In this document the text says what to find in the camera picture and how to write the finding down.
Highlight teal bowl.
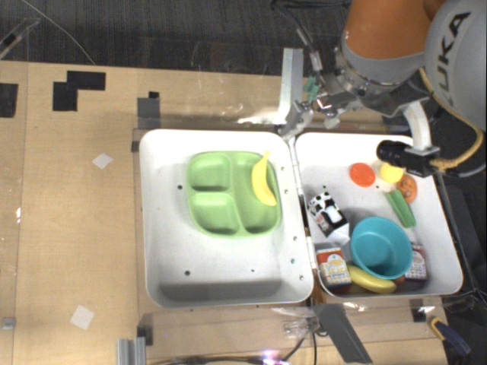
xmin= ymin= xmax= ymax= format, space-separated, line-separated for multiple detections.
xmin=349 ymin=216 xmax=414 ymax=281

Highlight black and white milk carton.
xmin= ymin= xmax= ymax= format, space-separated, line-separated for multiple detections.
xmin=306 ymin=191 xmax=352 ymax=245

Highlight green oblong toy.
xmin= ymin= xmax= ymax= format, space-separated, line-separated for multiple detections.
xmin=385 ymin=189 xmax=418 ymax=229

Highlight pale wood board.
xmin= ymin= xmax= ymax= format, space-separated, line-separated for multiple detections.
xmin=0 ymin=59 xmax=449 ymax=365

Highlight white plastic tray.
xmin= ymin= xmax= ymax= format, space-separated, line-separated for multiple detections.
xmin=294 ymin=131 xmax=465 ymax=300
xmin=138 ymin=128 xmax=316 ymax=309

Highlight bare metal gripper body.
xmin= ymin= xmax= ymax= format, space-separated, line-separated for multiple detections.
xmin=311 ymin=49 xmax=397 ymax=120

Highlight orange round biscuit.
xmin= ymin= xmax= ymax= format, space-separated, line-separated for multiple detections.
xmin=349 ymin=162 xmax=377 ymax=189

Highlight red and yellow can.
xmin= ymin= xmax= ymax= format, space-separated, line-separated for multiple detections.
xmin=315 ymin=247 xmax=353 ymax=294

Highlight red and white packet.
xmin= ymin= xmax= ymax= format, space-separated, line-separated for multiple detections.
xmin=403 ymin=244 xmax=428 ymax=282

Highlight green divided plate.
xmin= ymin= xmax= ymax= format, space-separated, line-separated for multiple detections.
xmin=185 ymin=150 xmax=284 ymax=240

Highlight black cylinder on white bracket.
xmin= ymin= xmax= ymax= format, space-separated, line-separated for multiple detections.
xmin=376 ymin=100 xmax=441 ymax=177

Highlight yellow banana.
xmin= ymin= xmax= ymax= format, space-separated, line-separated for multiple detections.
xmin=346 ymin=265 xmax=398 ymax=295
xmin=250 ymin=150 xmax=279 ymax=208

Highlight yellow round toy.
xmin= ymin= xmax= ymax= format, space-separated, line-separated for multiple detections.
xmin=379 ymin=161 xmax=406 ymax=184

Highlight orange brown doughnut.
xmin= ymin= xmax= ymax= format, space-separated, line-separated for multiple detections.
xmin=395 ymin=173 xmax=419 ymax=205

